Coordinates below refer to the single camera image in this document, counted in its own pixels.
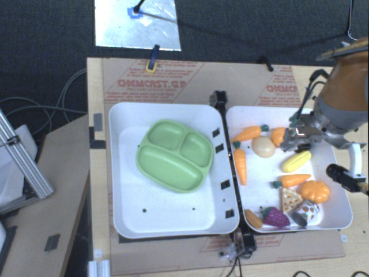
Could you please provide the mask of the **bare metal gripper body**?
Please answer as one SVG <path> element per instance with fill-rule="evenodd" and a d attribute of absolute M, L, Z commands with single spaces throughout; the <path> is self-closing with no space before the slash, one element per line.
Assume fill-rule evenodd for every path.
<path fill-rule="evenodd" d="M 298 119 L 291 126 L 291 140 L 296 144 L 320 143 L 327 138 L 327 135 L 315 127 L 310 119 Z"/>

